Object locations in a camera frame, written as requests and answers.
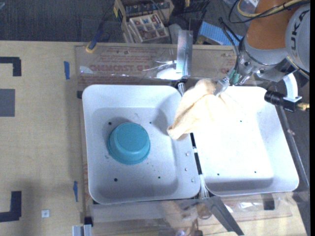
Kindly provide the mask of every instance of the blue object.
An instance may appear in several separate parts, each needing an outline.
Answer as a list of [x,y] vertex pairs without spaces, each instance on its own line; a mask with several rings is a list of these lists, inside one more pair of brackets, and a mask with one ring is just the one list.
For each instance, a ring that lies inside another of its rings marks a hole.
[[[234,43],[238,43],[238,40],[231,34],[229,34]],[[206,22],[202,22],[200,28],[199,28],[199,36],[204,36],[206,38],[212,39],[216,42],[218,42],[221,45],[231,45],[231,42],[228,40],[228,38],[224,35],[222,29],[220,27],[211,25]]]
[[73,183],[73,192],[75,196],[75,201],[78,202],[78,182],[74,181]]
[[70,79],[70,65],[69,62],[64,61],[64,74],[65,74],[65,79],[69,80]]
[[137,164],[150,152],[150,138],[139,124],[125,122],[118,125],[107,139],[109,154],[123,164]]

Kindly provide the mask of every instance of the towel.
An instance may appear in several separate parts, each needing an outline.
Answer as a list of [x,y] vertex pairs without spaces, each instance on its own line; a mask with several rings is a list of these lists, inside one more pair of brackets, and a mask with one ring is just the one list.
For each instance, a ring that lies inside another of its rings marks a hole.
[[184,93],[173,124],[167,128],[172,139],[177,140],[196,130],[206,131],[214,123],[227,122],[235,114],[238,104],[225,92],[214,96],[215,87],[211,79],[202,79]]

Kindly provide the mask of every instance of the blue bowl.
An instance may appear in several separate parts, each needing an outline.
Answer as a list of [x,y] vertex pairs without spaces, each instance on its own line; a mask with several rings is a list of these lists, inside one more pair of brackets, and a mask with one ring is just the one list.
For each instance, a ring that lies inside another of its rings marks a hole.
[[109,154],[123,164],[141,163],[150,152],[147,131],[139,124],[125,122],[118,125],[108,136]]

